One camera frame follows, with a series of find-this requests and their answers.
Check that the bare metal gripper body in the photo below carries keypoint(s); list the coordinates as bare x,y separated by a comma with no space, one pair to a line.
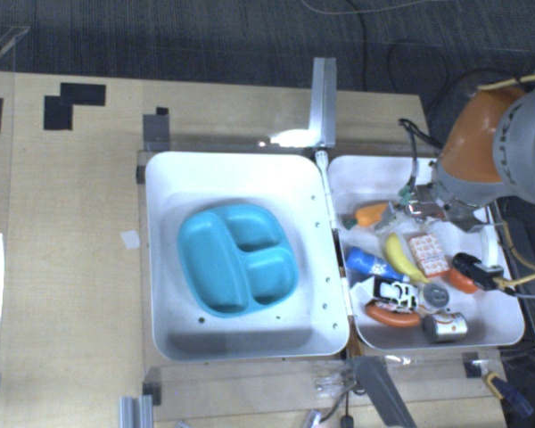
423,205

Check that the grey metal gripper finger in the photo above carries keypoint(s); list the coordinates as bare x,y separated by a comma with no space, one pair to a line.
388,216

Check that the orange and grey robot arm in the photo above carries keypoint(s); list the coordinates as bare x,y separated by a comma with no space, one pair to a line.
481,150

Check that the orange carrot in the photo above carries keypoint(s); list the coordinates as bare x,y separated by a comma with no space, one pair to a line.
370,213

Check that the yellow banana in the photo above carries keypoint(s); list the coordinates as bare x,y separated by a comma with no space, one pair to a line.
399,257

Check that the orange and white carton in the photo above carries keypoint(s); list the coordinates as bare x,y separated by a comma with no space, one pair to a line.
428,254

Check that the blue bottle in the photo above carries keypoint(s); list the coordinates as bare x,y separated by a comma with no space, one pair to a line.
365,262

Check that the black and white carton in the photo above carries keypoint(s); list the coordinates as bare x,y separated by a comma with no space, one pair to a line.
394,292

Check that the orange round toy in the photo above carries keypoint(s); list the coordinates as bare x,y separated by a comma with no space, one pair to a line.
460,281

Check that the grey can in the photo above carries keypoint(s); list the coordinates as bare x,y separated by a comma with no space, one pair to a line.
435,295

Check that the orange sausage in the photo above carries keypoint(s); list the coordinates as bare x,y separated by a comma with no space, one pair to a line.
390,318

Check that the silver can with orange print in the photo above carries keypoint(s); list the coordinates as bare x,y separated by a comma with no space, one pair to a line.
446,327

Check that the white plastic tray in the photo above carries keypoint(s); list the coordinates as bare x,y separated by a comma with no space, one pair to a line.
232,176
486,328

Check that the blue divided plate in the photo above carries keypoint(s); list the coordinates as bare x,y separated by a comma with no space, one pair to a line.
214,261

